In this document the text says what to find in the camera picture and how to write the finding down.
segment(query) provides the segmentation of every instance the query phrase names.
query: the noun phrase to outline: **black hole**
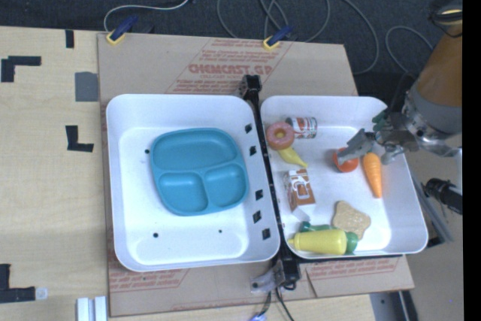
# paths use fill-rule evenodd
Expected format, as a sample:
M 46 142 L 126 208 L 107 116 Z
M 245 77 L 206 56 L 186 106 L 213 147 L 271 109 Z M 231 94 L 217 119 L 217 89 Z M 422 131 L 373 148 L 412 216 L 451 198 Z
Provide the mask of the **black hole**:
M 261 216 L 261 211 L 256 211 L 254 214 L 253 214 L 253 220 L 254 220 L 254 223 L 257 223 L 260 219 L 262 218 Z
M 263 240 L 267 240 L 270 237 L 271 237 L 271 230 L 270 229 L 262 230 L 262 239 Z

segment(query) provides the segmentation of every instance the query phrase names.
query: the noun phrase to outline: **cardboard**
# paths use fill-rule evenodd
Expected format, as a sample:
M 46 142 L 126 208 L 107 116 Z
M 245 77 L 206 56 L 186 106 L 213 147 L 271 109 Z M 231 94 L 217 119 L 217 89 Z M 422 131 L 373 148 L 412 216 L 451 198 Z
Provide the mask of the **cardboard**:
M 235 94 L 245 74 L 262 80 L 261 101 L 273 95 L 357 95 L 341 45 L 128 34 L 111 46 L 98 34 L 104 190 L 108 238 L 110 315 L 261 304 L 250 280 L 270 262 L 136 273 L 113 251 L 105 108 L 125 93 Z M 405 256 L 305 263 L 285 300 L 312 299 L 413 288 Z

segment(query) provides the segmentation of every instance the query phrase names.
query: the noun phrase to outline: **white plastic tray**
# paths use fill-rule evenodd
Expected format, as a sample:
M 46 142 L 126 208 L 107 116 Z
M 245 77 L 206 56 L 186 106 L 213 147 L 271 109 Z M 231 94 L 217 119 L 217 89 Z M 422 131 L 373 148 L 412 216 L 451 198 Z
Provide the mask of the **white plastic tray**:
M 274 96 L 266 99 L 261 106 L 265 128 L 286 117 L 317 119 L 317 136 L 295 139 L 292 145 L 308 163 L 307 172 L 316 198 L 316 206 L 307 210 L 307 214 L 311 225 L 331 224 L 335 203 L 342 200 L 369 215 L 371 225 L 359 241 L 354 256 L 418 253 L 428 241 L 425 221 L 404 155 L 383 166 L 382 198 L 373 197 L 361 166 L 350 173 L 340 173 L 332 162 L 332 152 L 345 147 L 359 129 L 372 131 L 372 118 L 385 108 L 378 99 L 358 96 Z M 285 163 L 277 151 L 269 149 L 268 152 L 280 216 L 288 239 L 298 231 L 300 220 L 292 215 L 282 178 L 286 171 L 301 167 Z M 374 152 L 382 155 L 383 150 L 376 145 Z M 305 259 L 332 258 L 292 251 Z
M 242 152 L 250 191 L 236 207 L 182 217 L 161 202 L 145 150 L 161 134 L 216 128 Z M 251 107 L 220 95 L 119 95 L 107 106 L 108 155 L 117 258 L 133 271 L 259 262 L 280 246 Z

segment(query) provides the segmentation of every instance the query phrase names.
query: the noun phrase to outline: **yellow banana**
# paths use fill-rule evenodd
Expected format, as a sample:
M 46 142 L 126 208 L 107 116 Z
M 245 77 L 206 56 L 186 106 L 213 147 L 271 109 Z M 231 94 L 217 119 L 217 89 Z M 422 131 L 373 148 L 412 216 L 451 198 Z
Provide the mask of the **yellow banana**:
M 307 167 L 307 163 L 301 159 L 301 157 L 294 151 L 292 147 L 289 146 L 286 149 L 278 150 L 277 152 L 285 162 L 300 165 L 303 168 Z

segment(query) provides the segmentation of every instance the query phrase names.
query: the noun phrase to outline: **light wood surface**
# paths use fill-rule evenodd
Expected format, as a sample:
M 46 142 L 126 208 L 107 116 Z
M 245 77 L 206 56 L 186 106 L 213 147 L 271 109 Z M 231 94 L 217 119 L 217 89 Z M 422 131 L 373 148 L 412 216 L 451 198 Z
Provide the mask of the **light wood surface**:
M 77 298 L 107 295 L 107 249 L 100 106 L 76 102 L 74 74 L 98 72 L 96 32 L 0 27 L 0 58 L 41 56 L 40 67 L 17 66 L 0 83 L 0 263 L 11 287 L 48 289 L 48 299 L 0 304 L 0 319 L 75 319 Z M 65 126 L 79 128 L 92 153 L 67 151 Z M 289 301 L 298 320 L 374 320 L 368 295 Z M 249 320 L 259 306 L 225 307 L 125 320 Z M 286 319 L 273 304 L 268 319 Z

